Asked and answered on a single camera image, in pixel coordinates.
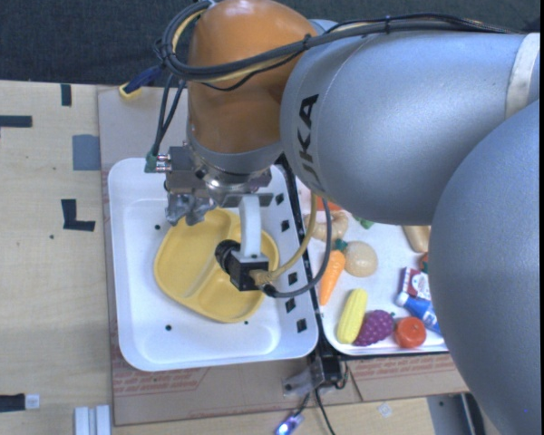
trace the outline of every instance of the yellow plate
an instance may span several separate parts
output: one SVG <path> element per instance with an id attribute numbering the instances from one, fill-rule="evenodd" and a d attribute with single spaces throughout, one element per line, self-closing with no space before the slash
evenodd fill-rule
<path id="1" fill-rule="evenodd" d="M 211 319 L 235 323 L 255 313 L 264 294 L 259 290 L 240 292 L 219 267 L 214 253 L 226 238 L 241 241 L 240 220 L 235 213 L 216 208 L 195 226 L 181 219 L 161 242 L 153 270 L 155 281 L 167 296 Z M 276 243 L 262 231 L 261 244 L 269 268 L 276 269 Z"/>

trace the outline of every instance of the dark fabric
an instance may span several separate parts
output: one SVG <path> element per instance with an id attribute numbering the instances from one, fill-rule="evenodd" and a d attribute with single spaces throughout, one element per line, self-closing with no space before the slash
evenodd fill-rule
<path id="1" fill-rule="evenodd" d="M 157 62 L 153 42 L 191 1 L 0 0 L 0 79 L 125 83 Z M 277 1 L 332 21 L 434 11 L 535 30 L 540 17 L 540 0 Z"/>

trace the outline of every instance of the blue toy tube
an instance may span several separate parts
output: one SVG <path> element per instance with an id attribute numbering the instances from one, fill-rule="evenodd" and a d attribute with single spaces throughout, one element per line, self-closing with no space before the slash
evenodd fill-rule
<path id="1" fill-rule="evenodd" d="M 397 305 L 402 306 L 407 311 L 409 311 L 411 315 L 419 317 L 419 319 L 421 319 L 425 324 L 425 327 L 427 327 L 429 330 L 433 330 L 438 334 L 442 333 L 439 329 L 437 315 L 433 310 L 433 305 L 431 301 L 427 301 L 421 298 L 413 298 L 405 292 L 401 292 L 397 296 L 395 302 L 397 303 Z"/>

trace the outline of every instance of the white tray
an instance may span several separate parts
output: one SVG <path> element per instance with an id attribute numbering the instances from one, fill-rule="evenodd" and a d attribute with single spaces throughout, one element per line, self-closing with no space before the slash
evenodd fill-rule
<path id="1" fill-rule="evenodd" d="M 301 182 L 297 182 L 298 198 L 303 215 L 310 213 L 310 190 Z M 325 220 L 324 211 L 320 211 L 317 220 Z M 383 309 L 394 313 L 396 319 L 409 315 L 405 308 L 394 303 L 399 292 L 403 270 L 408 266 L 419 268 L 419 259 L 422 254 L 411 250 L 409 242 L 400 226 L 386 224 L 373 224 L 365 229 L 356 221 L 350 213 L 348 216 L 348 229 L 343 240 L 361 240 L 373 247 L 378 257 L 377 271 L 368 277 L 355 277 L 344 271 L 338 279 L 330 301 L 325 306 L 320 306 L 321 323 L 326 340 L 340 353 L 351 356 L 375 356 L 400 353 L 433 353 L 447 352 L 443 337 L 438 333 L 427 331 L 427 338 L 422 346 L 417 348 L 401 348 L 390 336 L 381 342 L 369 346 L 353 346 L 342 344 L 336 340 L 336 327 L 345 306 L 349 292 L 355 288 L 363 288 L 368 296 L 366 311 Z M 313 274 L 320 268 L 325 252 L 325 242 L 312 239 L 308 244 L 308 255 Z"/>
<path id="2" fill-rule="evenodd" d="M 112 257 L 119 346 L 125 360 L 143 371 L 167 371 L 234 363 L 292 359 L 309 354 L 318 340 L 310 295 L 294 302 L 266 297 L 246 322 L 222 324 L 166 296 L 157 286 L 153 261 L 170 228 L 165 219 L 164 176 L 145 174 L 144 159 L 125 159 L 109 173 Z M 280 264 L 298 248 L 298 237 L 280 170 L 260 191 L 282 194 L 262 209 L 262 228 L 278 246 Z M 283 230 L 283 221 L 290 229 Z M 289 285 L 288 274 L 297 281 Z M 276 282 L 280 291 L 306 284 L 302 260 Z"/>

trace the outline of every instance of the wooden surface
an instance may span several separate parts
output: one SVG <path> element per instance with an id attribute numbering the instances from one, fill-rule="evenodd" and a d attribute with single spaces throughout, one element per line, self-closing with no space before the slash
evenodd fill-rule
<path id="1" fill-rule="evenodd" d="M 0 81 L 0 115 L 31 115 L 0 138 L 0 394 L 37 393 L 40 409 L 0 413 L 1 434 L 71 434 L 75 407 L 112 404 L 99 171 L 73 170 L 74 135 L 98 136 L 97 87 Z M 63 229 L 61 200 L 77 201 L 93 232 Z M 326 408 L 338 434 L 433 435 L 424 398 Z M 300 435 L 328 433 L 318 408 Z M 271 434 L 285 412 L 113 428 L 117 435 Z"/>

